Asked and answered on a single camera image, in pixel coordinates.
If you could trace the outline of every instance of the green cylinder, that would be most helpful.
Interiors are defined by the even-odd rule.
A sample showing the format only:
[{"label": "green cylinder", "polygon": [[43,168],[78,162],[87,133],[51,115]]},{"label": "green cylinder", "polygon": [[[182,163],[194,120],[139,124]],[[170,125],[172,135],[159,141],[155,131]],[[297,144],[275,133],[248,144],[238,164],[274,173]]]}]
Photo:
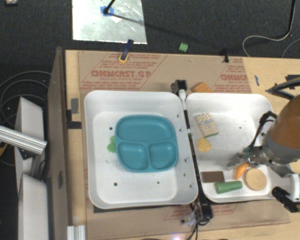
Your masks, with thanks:
[{"label": "green cylinder", "polygon": [[214,184],[215,191],[218,194],[226,193],[233,190],[242,189],[242,182],[240,180],[219,182]]}]

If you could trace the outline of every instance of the teal plate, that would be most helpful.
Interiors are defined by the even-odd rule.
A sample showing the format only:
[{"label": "teal plate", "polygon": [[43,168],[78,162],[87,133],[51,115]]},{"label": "teal plate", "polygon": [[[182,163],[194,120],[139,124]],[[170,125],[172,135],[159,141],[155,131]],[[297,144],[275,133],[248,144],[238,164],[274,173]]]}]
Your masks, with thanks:
[{"label": "teal plate", "polygon": [[132,172],[162,172],[178,161],[175,129],[162,116],[121,118],[115,126],[115,149],[120,164]]}]

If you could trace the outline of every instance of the patterned sponge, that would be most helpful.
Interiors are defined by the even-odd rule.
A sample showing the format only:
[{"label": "patterned sponge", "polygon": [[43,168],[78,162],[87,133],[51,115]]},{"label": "patterned sponge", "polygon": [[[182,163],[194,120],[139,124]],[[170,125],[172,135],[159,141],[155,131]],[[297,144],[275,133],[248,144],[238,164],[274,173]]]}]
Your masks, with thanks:
[{"label": "patterned sponge", "polygon": [[218,129],[209,113],[197,115],[195,121],[204,138],[218,134]]}]

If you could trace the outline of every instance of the silver square plate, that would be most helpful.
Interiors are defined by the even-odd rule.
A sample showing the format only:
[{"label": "silver square plate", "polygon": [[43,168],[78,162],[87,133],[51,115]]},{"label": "silver square plate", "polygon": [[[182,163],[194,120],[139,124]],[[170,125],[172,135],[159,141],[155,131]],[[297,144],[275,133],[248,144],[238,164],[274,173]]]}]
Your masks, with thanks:
[{"label": "silver square plate", "polygon": [[141,0],[116,0],[109,12],[103,8],[111,0],[72,0],[73,39],[147,44]]}]

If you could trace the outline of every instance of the yellow round object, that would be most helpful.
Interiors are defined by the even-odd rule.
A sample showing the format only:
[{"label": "yellow round object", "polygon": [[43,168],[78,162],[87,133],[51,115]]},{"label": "yellow round object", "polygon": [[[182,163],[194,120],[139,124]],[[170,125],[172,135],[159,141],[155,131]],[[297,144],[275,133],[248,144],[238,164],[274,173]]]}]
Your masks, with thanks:
[{"label": "yellow round object", "polygon": [[265,174],[256,168],[249,169],[245,173],[244,181],[248,188],[254,191],[261,191],[267,185]]},{"label": "yellow round object", "polygon": [[211,149],[211,144],[208,140],[206,140],[205,138],[201,137],[197,143],[196,143],[196,147],[197,149],[204,153],[204,152],[207,152]]}]

